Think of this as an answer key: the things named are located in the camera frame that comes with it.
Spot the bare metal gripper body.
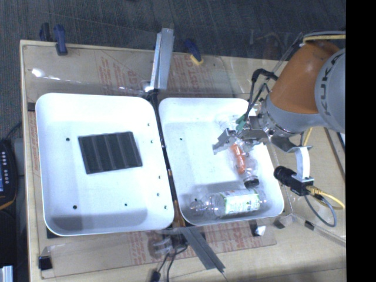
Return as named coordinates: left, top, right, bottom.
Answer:
left=234, top=115, right=291, bottom=156

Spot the clear bottle with orange label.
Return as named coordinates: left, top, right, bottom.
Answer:
left=217, top=113, right=261, bottom=188

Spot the white plastic tray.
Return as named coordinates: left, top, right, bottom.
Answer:
left=35, top=92, right=175, bottom=237
left=157, top=97, right=286, bottom=226

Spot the clear bottle with green label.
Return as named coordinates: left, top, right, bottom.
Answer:
left=189, top=187, right=268, bottom=219

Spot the brown cardboard board red print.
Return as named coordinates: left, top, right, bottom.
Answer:
left=25, top=47, right=278, bottom=271

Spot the black ribbed rectangular pad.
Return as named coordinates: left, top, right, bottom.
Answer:
left=77, top=131, right=143, bottom=175

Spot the black cylinder on white bracket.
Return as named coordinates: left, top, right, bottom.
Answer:
left=273, top=145, right=315, bottom=197

